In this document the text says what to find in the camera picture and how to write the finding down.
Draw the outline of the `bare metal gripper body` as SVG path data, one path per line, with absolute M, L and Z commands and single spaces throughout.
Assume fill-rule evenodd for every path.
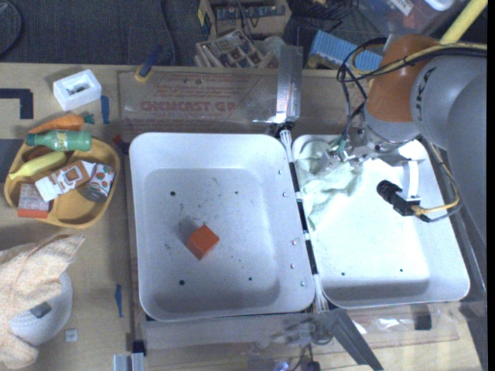
M 361 163 L 369 158 L 394 154 L 403 144 L 390 142 L 366 128 L 351 128 L 330 143 L 330 154 L 342 162 Z

